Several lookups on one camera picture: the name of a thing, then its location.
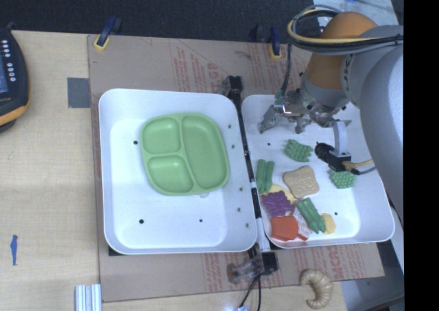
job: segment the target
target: toy vegetable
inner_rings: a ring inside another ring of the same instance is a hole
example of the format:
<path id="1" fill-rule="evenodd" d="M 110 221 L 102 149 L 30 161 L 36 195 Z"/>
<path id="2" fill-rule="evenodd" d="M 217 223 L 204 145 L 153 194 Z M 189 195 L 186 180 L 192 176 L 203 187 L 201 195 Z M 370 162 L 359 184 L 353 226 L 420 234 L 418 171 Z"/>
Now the toy vegetable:
<path id="1" fill-rule="evenodd" d="M 307 300 L 310 308 L 315 310 L 324 308 L 329 300 L 331 300 L 333 285 L 329 277 L 321 270 L 306 269 L 302 271 L 299 282 L 301 286 L 310 284 L 314 289 L 316 298 L 314 300 Z"/>
<path id="2" fill-rule="evenodd" d="M 302 214 L 303 218 L 307 221 L 307 225 L 317 234 L 319 231 L 326 231 L 327 226 L 324 222 L 323 217 L 318 214 L 317 209 L 314 207 L 310 198 L 306 198 L 304 200 L 299 200 L 296 203 L 297 208 Z"/>

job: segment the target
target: table surface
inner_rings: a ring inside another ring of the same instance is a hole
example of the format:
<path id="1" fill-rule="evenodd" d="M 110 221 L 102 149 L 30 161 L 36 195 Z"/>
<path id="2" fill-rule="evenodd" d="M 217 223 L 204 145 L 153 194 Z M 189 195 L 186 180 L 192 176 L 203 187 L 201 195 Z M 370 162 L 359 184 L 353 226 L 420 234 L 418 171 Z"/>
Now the table surface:
<path id="1" fill-rule="evenodd" d="M 99 283 L 91 112 L 67 103 L 67 79 L 88 78 L 87 35 L 13 35 L 32 79 L 32 100 L 0 133 L 0 310 L 72 311 L 75 286 Z M 340 283 L 333 285 L 325 310 L 346 310 Z M 234 310 L 245 293 L 103 303 L 102 310 Z M 306 300 L 313 298 L 310 286 L 263 288 L 261 310 L 309 311 Z M 255 289 L 246 305 L 255 310 L 257 303 Z"/>

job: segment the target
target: black device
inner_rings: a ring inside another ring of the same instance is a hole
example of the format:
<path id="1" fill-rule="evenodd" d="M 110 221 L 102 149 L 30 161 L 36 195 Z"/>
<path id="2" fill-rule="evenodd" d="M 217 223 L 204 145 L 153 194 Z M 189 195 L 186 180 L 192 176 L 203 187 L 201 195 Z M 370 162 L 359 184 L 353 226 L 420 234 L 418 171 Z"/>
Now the black device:
<path id="1" fill-rule="evenodd" d="M 30 103 L 23 53 L 9 28 L 0 28 L 0 133 L 12 127 Z"/>

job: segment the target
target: bread slice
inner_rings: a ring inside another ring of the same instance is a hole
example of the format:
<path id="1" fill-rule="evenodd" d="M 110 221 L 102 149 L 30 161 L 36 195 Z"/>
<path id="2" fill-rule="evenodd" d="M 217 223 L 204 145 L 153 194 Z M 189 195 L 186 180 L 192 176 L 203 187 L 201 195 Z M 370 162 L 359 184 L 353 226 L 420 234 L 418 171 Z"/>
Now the bread slice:
<path id="1" fill-rule="evenodd" d="M 319 190 L 314 171 L 308 165 L 284 173 L 282 179 L 295 198 L 303 198 L 315 194 Z"/>

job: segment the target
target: cardboard sheet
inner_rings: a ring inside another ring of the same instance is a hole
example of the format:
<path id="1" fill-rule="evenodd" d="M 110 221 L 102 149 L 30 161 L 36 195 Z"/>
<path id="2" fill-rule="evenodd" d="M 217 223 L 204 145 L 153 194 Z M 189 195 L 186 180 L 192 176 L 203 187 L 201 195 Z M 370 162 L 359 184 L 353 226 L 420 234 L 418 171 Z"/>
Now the cardboard sheet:
<path id="1" fill-rule="evenodd" d="M 275 94 L 285 77 L 287 46 L 282 45 L 282 57 L 273 60 L 265 43 L 111 36 L 107 48 L 97 51 L 95 39 L 96 35 L 88 37 L 88 63 L 103 301 L 247 289 L 248 283 L 230 283 L 226 273 L 230 264 L 248 260 L 246 252 L 119 255 L 109 249 L 103 227 L 97 105 L 113 88 L 215 93 L 227 76 L 242 77 L 243 99 Z M 309 57 L 308 51 L 293 47 L 291 87 L 298 86 Z M 262 288 L 297 285 L 306 268 L 319 268 L 333 281 L 384 275 L 376 244 L 276 250 L 276 256 L 279 270 L 261 280 Z"/>

